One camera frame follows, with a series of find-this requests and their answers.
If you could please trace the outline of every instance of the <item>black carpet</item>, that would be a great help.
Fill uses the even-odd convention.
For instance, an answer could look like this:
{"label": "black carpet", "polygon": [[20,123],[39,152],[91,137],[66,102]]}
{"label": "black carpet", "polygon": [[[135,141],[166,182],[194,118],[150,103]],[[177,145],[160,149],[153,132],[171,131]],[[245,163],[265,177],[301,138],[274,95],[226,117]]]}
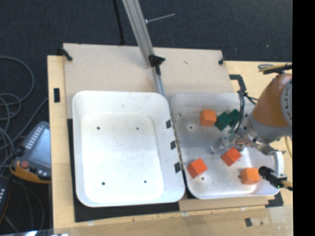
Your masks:
{"label": "black carpet", "polygon": [[[146,19],[176,16],[149,23],[153,46],[222,50],[226,60],[292,62],[293,0],[139,0]],[[117,0],[126,45],[136,45],[121,0]],[[119,28],[112,0],[0,0],[0,56],[27,64],[35,79],[30,96],[8,128],[15,137],[47,98],[47,55],[63,43],[119,45]],[[0,59],[0,93],[26,95],[29,73],[20,65]],[[0,117],[5,115],[0,107]],[[48,121],[47,103],[27,127],[27,134],[41,120]],[[0,151],[0,162],[3,158]],[[46,185],[26,183],[45,207],[43,228],[51,226],[50,191]],[[25,193],[12,185],[7,217],[21,231],[30,230]],[[41,223],[41,209],[33,203],[34,229]],[[3,220],[0,234],[14,230]]]}

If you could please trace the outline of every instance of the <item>green cube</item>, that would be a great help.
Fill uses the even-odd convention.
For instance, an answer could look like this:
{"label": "green cube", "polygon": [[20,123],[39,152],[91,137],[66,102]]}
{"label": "green cube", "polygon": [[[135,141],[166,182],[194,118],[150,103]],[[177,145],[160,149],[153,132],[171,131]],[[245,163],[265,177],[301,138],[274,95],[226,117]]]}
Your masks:
{"label": "green cube", "polygon": [[223,112],[221,115],[219,115],[219,117],[217,118],[217,121],[215,123],[215,126],[217,126],[217,128],[219,130],[223,130],[227,125],[229,125],[232,122],[232,118],[226,113]]}
{"label": "green cube", "polygon": [[237,109],[234,109],[231,113],[228,114],[232,121],[229,123],[230,127],[234,127],[237,123],[238,116],[240,115],[240,112],[237,111]]}

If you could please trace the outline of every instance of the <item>black clamp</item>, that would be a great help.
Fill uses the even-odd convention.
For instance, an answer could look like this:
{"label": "black clamp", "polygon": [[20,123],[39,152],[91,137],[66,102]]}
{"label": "black clamp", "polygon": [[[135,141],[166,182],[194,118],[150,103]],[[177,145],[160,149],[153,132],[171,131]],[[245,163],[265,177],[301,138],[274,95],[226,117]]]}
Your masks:
{"label": "black clamp", "polygon": [[240,85],[241,91],[246,91],[245,82],[243,77],[239,74],[229,74],[230,80],[237,80],[238,84]]}
{"label": "black clamp", "polygon": [[222,51],[222,58],[219,60],[219,62],[218,62],[218,64],[219,65],[222,65],[223,64],[223,62],[224,62],[224,52]]}
{"label": "black clamp", "polygon": [[161,58],[161,57],[158,57],[158,56],[151,54],[149,56],[149,61],[150,61],[151,67],[156,68],[156,73],[158,75],[161,75],[161,69],[159,66],[165,61],[165,58]]}
{"label": "black clamp", "polygon": [[261,166],[258,170],[259,174],[262,176],[263,179],[267,180],[268,182],[270,182],[270,184],[272,186],[274,186],[275,188],[279,189],[279,188],[286,188],[290,191],[293,190],[293,187],[291,186],[286,186],[286,182],[287,182],[287,176],[283,176],[283,177],[276,177],[275,175],[273,175],[273,172],[275,172],[274,170],[266,167],[266,166]]}
{"label": "black clamp", "polygon": [[58,56],[65,56],[67,60],[72,61],[73,58],[69,55],[69,53],[62,47],[57,49],[57,55]]}

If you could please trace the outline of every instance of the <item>wire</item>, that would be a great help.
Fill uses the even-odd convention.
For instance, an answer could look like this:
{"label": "wire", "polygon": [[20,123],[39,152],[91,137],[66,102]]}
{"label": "wire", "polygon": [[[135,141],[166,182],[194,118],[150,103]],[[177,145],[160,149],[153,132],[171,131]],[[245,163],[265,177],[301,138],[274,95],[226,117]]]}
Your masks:
{"label": "wire", "polygon": [[34,215],[33,215],[33,209],[32,209],[32,205],[31,205],[31,201],[30,201],[30,196],[25,188],[25,186],[23,185],[23,190],[28,202],[28,206],[29,206],[29,210],[30,210],[30,219],[31,219],[31,229],[34,228]]}
{"label": "wire", "polygon": [[21,184],[15,180],[11,180],[11,182],[25,188],[26,190],[28,190],[38,201],[39,203],[39,206],[41,208],[41,213],[42,213],[42,220],[41,220],[41,223],[40,223],[40,226],[39,226],[39,230],[42,230],[43,226],[44,226],[44,222],[45,222],[45,209],[44,209],[44,205],[42,203],[42,201],[40,200],[40,198],[31,190],[29,189],[27,186],[25,186],[24,184]]}
{"label": "wire", "polygon": [[245,92],[245,91],[243,91],[243,96],[245,96],[252,104],[256,105],[256,102],[254,102],[254,101],[257,101],[258,99],[253,98],[253,97],[250,97],[250,96],[248,95],[248,93]]}
{"label": "wire", "polygon": [[234,134],[237,133],[237,131],[239,130],[240,126],[241,126],[241,123],[242,123],[242,120],[243,120],[243,117],[244,117],[244,108],[245,108],[245,100],[244,100],[244,94],[243,94],[243,90],[239,90],[238,91],[238,94],[239,94],[239,98],[240,98],[240,113],[238,115],[238,118],[237,118],[237,122],[236,124],[234,125],[234,128],[236,127],[236,129],[233,131]]}
{"label": "wire", "polygon": [[[14,104],[19,104],[18,110],[15,113],[10,112],[10,114],[12,114],[10,116],[10,118],[16,117],[22,108],[22,101],[19,97],[17,97],[16,95],[14,95],[12,93],[0,93],[0,97],[6,97],[6,96],[11,96],[11,97],[15,98],[17,101]],[[3,101],[4,102],[2,102],[2,104],[0,104],[0,106],[8,106],[9,107],[9,105],[13,105],[13,103],[7,103],[4,99],[3,99]]]}
{"label": "wire", "polygon": [[11,221],[11,219],[8,218],[7,215],[4,216],[5,221],[8,223],[8,225],[12,228],[12,230],[16,233],[19,232],[19,230],[17,229],[17,227],[13,224],[13,222]]}
{"label": "wire", "polygon": [[3,175],[3,172],[1,172],[1,171],[2,171],[2,169],[4,168],[4,165],[6,164],[7,160],[9,160],[12,156],[13,156],[13,155],[7,156],[7,157],[3,160],[3,162],[1,163],[1,165],[0,165],[0,175]]}
{"label": "wire", "polygon": [[[33,89],[34,89],[34,86],[35,86],[35,78],[34,78],[34,75],[33,75],[33,72],[32,70],[30,69],[30,67],[28,65],[26,65],[23,61],[19,60],[19,59],[16,59],[16,58],[13,58],[13,57],[9,57],[9,56],[0,56],[0,60],[9,60],[9,61],[12,61],[12,62],[15,62],[15,63],[18,63],[20,65],[22,65],[30,74],[31,76],[31,88],[29,89],[28,93],[23,96],[22,98],[20,98],[20,101],[24,101],[25,99],[27,99],[29,97],[29,95],[32,93]],[[11,102],[9,103],[9,105],[13,105],[13,104],[16,104],[17,102]]]}
{"label": "wire", "polygon": [[[2,132],[0,132],[0,135],[1,135],[1,139],[0,141],[2,140],[3,141],[3,144],[6,145],[6,141],[5,141],[5,137],[4,137],[4,134]],[[5,148],[5,156],[7,157],[8,156],[8,150],[7,148]]]}
{"label": "wire", "polygon": [[9,137],[9,135],[7,134],[7,132],[4,131],[4,130],[1,128],[1,126],[0,126],[0,133],[4,134],[4,136],[5,136],[5,137],[7,138],[7,140],[9,141],[9,143],[6,144],[4,147],[1,147],[0,150],[6,148],[8,145],[11,145],[11,150],[12,150],[13,153],[15,153],[15,146],[14,146],[14,144],[13,144],[14,141]]}
{"label": "wire", "polygon": [[5,102],[5,100],[0,98],[0,101],[2,101],[2,103],[3,103],[3,105],[4,105],[5,109],[6,109],[6,113],[8,115],[8,117],[6,117],[6,118],[0,118],[0,120],[6,120],[6,126],[5,126],[4,130],[7,131],[8,127],[10,125],[10,120],[11,120],[10,109],[9,109],[8,104]]}
{"label": "wire", "polygon": [[48,102],[48,98],[46,98],[40,105],[39,107],[35,110],[34,114],[32,115],[31,119],[29,120],[29,122],[25,125],[25,127],[21,130],[21,132],[12,139],[13,142],[15,142],[16,140],[18,140],[20,138],[20,136],[23,134],[23,132],[28,128],[28,126],[31,124],[31,122],[33,121],[33,119],[35,118],[35,116],[38,114],[39,110],[45,105],[45,103]]}

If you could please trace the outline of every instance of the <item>metal pole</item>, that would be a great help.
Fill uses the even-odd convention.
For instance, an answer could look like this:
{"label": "metal pole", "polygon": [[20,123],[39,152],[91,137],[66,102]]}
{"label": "metal pole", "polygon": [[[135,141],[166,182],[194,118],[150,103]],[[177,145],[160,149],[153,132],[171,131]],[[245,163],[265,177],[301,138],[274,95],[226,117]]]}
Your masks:
{"label": "metal pole", "polygon": [[127,12],[133,34],[140,48],[145,64],[152,69],[157,92],[165,96],[161,76],[151,67],[149,56],[154,55],[153,46],[149,36],[146,21],[143,17],[139,0],[122,0]]}
{"label": "metal pole", "polygon": [[120,16],[119,16],[117,0],[113,0],[113,4],[114,4],[115,14],[116,14],[116,18],[117,18],[117,23],[118,23],[118,29],[119,29],[119,35],[120,35],[120,44],[125,45],[124,32],[123,32],[122,22],[121,22]]}

